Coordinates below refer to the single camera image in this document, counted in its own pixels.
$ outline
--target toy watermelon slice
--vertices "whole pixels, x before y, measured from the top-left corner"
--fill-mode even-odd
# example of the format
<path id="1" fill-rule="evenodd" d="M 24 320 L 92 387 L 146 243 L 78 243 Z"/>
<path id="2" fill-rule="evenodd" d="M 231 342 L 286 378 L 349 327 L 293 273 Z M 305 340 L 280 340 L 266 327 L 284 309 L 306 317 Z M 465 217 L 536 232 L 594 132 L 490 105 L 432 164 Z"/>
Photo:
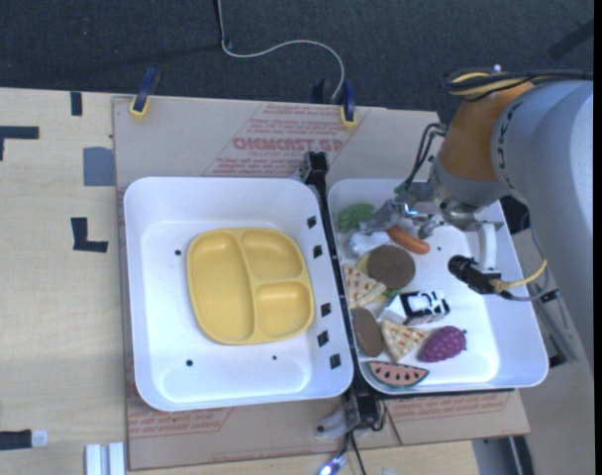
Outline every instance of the toy watermelon slice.
<path id="1" fill-rule="evenodd" d="M 416 385 L 429 374 L 428 369 L 407 366 L 396 362 L 372 360 L 366 362 L 375 380 L 395 388 L 407 388 Z"/>

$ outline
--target clamp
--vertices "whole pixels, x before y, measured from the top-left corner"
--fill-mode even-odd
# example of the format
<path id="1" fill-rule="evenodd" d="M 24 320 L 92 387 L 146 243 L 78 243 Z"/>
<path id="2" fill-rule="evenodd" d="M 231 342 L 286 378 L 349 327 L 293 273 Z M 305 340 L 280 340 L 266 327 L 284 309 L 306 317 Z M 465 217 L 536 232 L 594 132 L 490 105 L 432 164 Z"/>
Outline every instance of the clamp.
<path id="1" fill-rule="evenodd" d="M 343 103 L 341 105 L 341 123 L 344 127 L 356 126 L 356 111 L 353 83 L 346 79 L 343 83 Z"/>
<path id="2" fill-rule="evenodd" d="M 150 95 L 160 81 L 160 71 L 155 67 L 149 67 L 143 78 L 139 93 L 130 104 L 130 114 L 136 118 L 143 118 L 150 106 Z"/>

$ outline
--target gray carpet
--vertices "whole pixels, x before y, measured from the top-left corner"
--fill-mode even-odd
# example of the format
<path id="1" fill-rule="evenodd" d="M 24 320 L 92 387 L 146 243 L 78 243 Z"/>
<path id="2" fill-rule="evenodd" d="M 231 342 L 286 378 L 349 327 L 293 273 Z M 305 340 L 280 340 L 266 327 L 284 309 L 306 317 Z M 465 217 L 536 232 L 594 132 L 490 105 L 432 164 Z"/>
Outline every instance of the gray carpet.
<path id="1" fill-rule="evenodd" d="M 465 67 L 593 69 L 594 0 L 221 0 L 237 53 L 308 39 L 333 48 L 365 106 L 437 111 L 439 79 Z M 214 0 L 0 0 L 0 86 L 309 102 L 335 59 L 312 46 L 234 59 Z"/>

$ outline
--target yellow divided plate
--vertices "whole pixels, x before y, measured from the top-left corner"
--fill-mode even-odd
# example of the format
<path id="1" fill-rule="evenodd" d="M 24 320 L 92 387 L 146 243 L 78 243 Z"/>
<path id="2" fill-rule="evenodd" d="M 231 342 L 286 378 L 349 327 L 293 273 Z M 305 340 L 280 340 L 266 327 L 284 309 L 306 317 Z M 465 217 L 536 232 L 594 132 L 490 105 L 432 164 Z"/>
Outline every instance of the yellow divided plate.
<path id="1" fill-rule="evenodd" d="M 305 260 L 281 231 L 203 233 L 189 245 L 187 277 L 200 328 L 220 343 L 279 341 L 302 333 L 314 319 Z"/>

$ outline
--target toy cookie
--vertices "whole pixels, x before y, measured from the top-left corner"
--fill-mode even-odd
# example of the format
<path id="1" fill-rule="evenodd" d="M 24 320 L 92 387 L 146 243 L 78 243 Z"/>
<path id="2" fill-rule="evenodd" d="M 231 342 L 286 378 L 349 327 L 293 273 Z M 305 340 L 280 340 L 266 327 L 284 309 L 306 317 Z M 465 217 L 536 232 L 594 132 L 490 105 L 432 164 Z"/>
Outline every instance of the toy cookie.
<path id="1" fill-rule="evenodd" d="M 366 261 L 367 274 L 387 289 L 401 289 L 413 280 L 416 263 L 408 251 L 393 244 L 373 249 Z"/>
<path id="2" fill-rule="evenodd" d="M 373 313 L 365 308 L 352 310 L 351 323 L 358 347 L 367 355 L 379 355 L 384 349 L 384 341 Z"/>

